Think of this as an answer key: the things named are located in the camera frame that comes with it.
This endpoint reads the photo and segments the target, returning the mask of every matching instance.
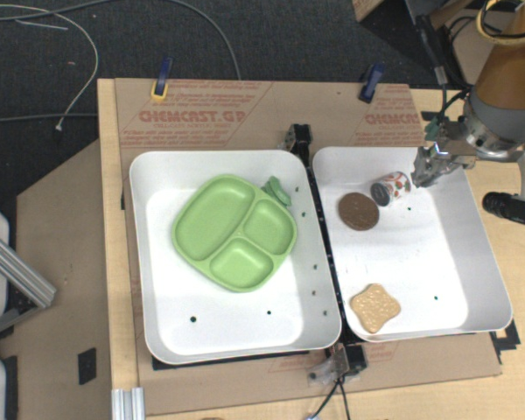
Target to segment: brown cookie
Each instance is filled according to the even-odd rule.
[[[360,192],[350,192],[339,202],[339,216],[354,230],[369,230],[379,221],[379,207]]]
[[[354,296],[350,307],[358,316],[366,331],[377,333],[385,323],[401,312],[401,306],[382,285],[370,284],[363,292]]]

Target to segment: white cable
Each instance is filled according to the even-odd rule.
[[[7,4],[7,3],[1,4],[0,3],[0,8],[17,8],[17,9],[23,9],[23,10],[29,10],[29,11],[49,12],[48,10],[43,10],[41,8],[33,8],[31,6],[23,6],[21,4]],[[97,47],[95,46],[95,42],[91,39],[91,37],[89,36],[88,32],[86,30],[84,30],[79,24],[74,22],[71,18],[68,18],[66,16],[62,16],[61,14],[54,14],[54,16],[57,17],[57,18],[61,18],[63,20],[66,20],[69,24],[71,24],[71,25],[75,26],[76,28],[78,28],[78,30],[80,30],[83,33],[83,35],[86,37],[86,39],[89,42],[89,44],[94,49],[94,55],[95,55],[94,71],[89,76],[86,84],[84,84],[84,87],[81,88],[80,92],[78,92],[78,94],[72,99],[72,101],[70,102],[70,104],[68,105],[66,110],[64,111],[64,115],[67,115],[68,112],[70,112],[70,109],[72,109],[74,104],[80,99],[81,95],[86,91],[86,89],[89,87],[89,85],[92,83],[92,81],[94,80],[95,76],[97,75],[97,71],[99,70],[99,52],[97,51]],[[27,22],[22,22],[21,20],[19,20],[18,22],[20,24],[23,24],[23,25],[28,25]],[[42,27],[42,28],[43,27],[51,28],[50,25],[42,25],[42,24],[32,24],[32,25],[36,25],[36,26],[39,26],[39,27]],[[64,116],[62,116],[60,118],[59,122],[55,126],[56,130],[62,131],[62,123],[64,122],[64,119],[65,119]]]

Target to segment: wooden table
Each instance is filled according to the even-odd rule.
[[[130,390],[139,386],[139,379],[126,224],[124,211],[121,210],[123,182],[115,82],[99,80],[98,95],[111,379],[113,389]],[[412,90],[412,96],[418,111],[439,110],[440,92]],[[449,115],[456,117],[459,111],[460,106],[455,104]],[[467,177],[478,203],[489,191],[517,193],[520,188],[520,175],[516,164],[477,163],[473,170],[467,172]],[[353,418],[525,419],[525,226],[501,220],[483,210],[480,212],[514,307],[514,320],[521,338],[517,350],[502,354],[503,374],[494,378],[351,393],[348,394],[348,402]],[[321,400],[321,397],[304,398],[149,418],[298,420],[313,412]],[[336,395],[321,413],[321,418],[344,418],[344,415],[342,399]]]

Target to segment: round brown object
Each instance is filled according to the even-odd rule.
[[[339,202],[339,216],[354,230],[369,230],[379,221],[379,207],[360,192],[350,192]]]

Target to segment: black fabric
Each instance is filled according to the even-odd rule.
[[[86,1],[91,0],[0,4],[52,10]],[[381,61],[383,81],[437,85],[403,0],[388,0],[362,24],[355,21],[352,0],[182,1],[204,11],[227,34],[244,80],[357,81]],[[2,9],[0,16],[19,12]],[[129,0],[65,15],[97,44],[101,78],[155,78],[168,54],[175,58],[173,78],[236,79],[216,30],[186,8]],[[69,29],[0,23],[0,117],[63,112],[93,69],[93,50],[78,30],[56,17],[35,22]],[[95,89],[92,84],[73,112],[96,112]],[[56,123],[0,124],[0,205],[98,137],[94,118],[67,119],[60,137],[54,135]]]

